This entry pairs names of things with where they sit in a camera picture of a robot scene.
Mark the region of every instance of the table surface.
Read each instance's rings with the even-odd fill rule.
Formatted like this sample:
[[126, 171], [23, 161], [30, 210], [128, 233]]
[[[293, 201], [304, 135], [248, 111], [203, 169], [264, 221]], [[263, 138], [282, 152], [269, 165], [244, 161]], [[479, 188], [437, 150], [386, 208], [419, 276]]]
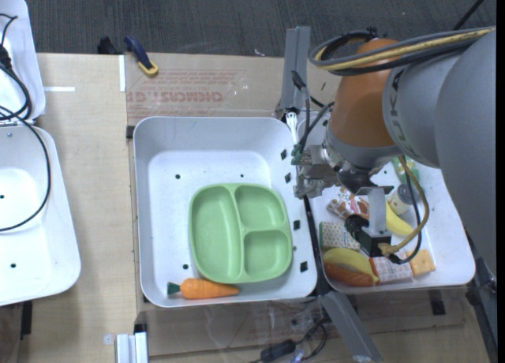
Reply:
[[[32, 333], [19, 362], [114, 361], [108, 335], [133, 332], [137, 317], [133, 217], [125, 93], [118, 56], [38, 54], [47, 108], [38, 125], [58, 149], [80, 249], [77, 283], [62, 294], [33, 301]], [[462, 303], [459, 325], [372, 335], [385, 361], [489, 361], [477, 318]], [[261, 348], [198, 352], [152, 361], [248, 362]], [[352, 362], [340, 338], [313, 361]]]

